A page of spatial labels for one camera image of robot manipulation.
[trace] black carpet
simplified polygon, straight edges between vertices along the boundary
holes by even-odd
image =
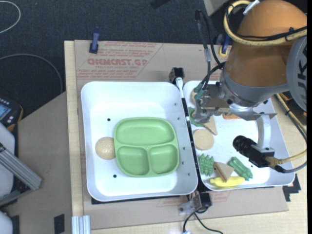
[[[6,0],[21,10],[19,23],[0,34],[0,58],[27,53],[50,61],[65,90],[65,40],[100,40],[201,44],[195,23],[203,0]],[[307,0],[287,0],[307,12]],[[223,34],[224,7],[211,16],[214,37]],[[17,9],[0,3],[0,31],[12,25]],[[31,56],[0,60],[0,94],[22,105],[29,115],[60,93],[59,78],[45,61]]]

